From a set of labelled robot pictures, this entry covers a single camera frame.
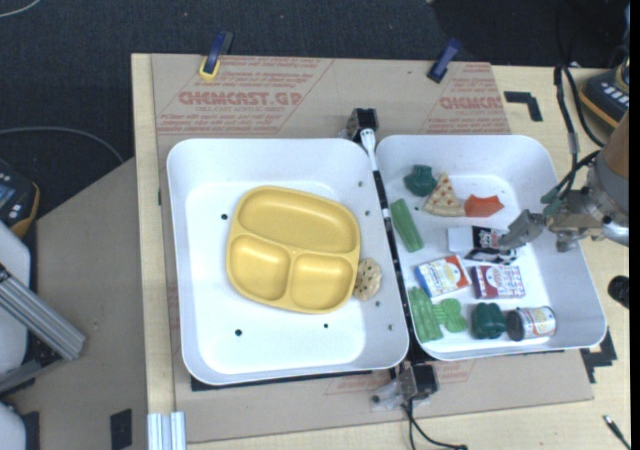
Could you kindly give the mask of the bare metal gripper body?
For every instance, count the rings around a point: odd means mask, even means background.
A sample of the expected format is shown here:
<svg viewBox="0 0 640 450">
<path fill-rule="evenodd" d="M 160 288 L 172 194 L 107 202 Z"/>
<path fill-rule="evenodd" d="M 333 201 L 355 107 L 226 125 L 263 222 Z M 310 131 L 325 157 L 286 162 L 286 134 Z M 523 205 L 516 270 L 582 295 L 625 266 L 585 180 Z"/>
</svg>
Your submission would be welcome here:
<svg viewBox="0 0 640 450">
<path fill-rule="evenodd" d="M 546 219 L 556 235 L 556 249 L 568 252 L 579 241 L 609 240 L 629 246 L 629 199 L 627 193 L 610 195 L 596 187 L 570 191 Z"/>
</svg>

